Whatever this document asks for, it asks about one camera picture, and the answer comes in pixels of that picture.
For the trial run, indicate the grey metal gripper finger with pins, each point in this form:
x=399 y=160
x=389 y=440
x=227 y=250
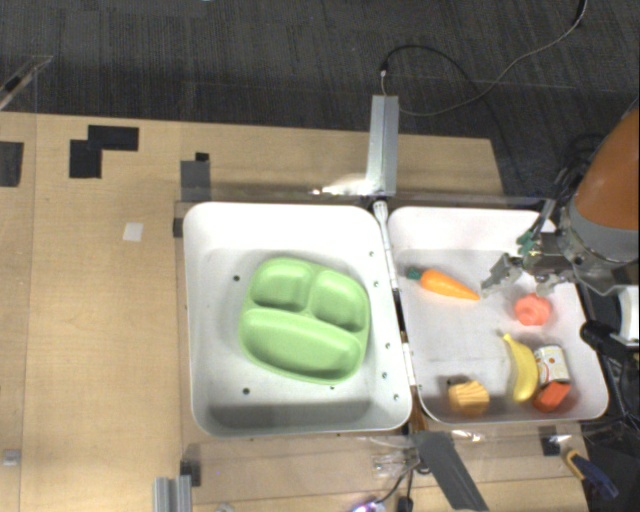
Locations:
x=549 y=284
x=502 y=272

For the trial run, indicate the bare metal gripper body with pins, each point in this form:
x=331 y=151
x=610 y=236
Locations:
x=550 y=257

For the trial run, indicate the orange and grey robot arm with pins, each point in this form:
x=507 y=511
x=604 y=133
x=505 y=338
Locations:
x=609 y=190

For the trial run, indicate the pink round toy food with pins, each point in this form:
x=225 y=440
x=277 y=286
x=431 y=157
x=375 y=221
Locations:
x=532 y=310

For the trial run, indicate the orange carrot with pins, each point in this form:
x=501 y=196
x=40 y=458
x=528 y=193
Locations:
x=442 y=283

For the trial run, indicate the small white can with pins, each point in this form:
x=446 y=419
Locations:
x=552 y=364

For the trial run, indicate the white plastic tray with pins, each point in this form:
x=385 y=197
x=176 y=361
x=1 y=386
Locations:
x=220 y=310
x=450 y=340

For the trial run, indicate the yellow banana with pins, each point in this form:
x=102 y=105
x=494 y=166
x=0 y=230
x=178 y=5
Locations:
x=523 y=370

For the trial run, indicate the orange cube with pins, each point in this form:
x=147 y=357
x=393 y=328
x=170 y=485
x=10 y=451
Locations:
x=551 y=396

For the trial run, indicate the yellow ribbed toy pastry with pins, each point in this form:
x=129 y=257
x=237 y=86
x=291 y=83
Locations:
x=468 y=398

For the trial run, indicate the green divided plate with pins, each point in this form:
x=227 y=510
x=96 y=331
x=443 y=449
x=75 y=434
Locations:
x=300 y=340

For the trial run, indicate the black cylinder on white bracket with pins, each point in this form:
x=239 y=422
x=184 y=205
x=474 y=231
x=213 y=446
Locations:
x=602 y=337

